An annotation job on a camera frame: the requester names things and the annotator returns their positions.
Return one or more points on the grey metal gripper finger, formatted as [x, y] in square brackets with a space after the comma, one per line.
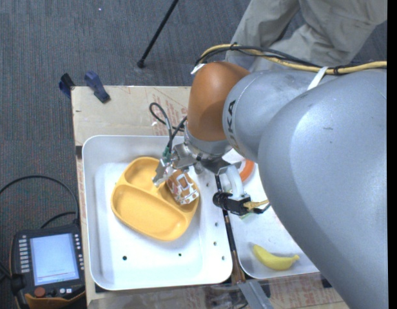
[158, 174]

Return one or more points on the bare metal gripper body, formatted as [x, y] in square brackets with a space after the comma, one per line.
[185, 158]

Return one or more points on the white and orange carton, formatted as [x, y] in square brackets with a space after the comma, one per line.
[184, 187]

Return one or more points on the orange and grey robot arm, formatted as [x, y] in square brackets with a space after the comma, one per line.
[314, 159]

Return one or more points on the yellow divided plate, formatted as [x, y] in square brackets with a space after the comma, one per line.
[147, 209]

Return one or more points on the brown cardboard board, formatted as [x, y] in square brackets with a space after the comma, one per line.
[121, 111]

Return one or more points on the white plastic tray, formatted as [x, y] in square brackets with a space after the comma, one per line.
[266, 233]
[160, 262]

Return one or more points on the thin black rod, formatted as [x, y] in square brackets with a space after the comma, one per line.
[231, 237]

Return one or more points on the black tripod leg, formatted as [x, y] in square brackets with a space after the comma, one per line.
[160, 31]

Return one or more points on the yellow banana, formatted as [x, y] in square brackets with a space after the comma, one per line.
[273, 260]

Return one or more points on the person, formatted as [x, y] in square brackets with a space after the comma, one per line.
[327, 18]

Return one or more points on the black cylinder on white bracket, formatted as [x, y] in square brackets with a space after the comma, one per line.
[232, 203]

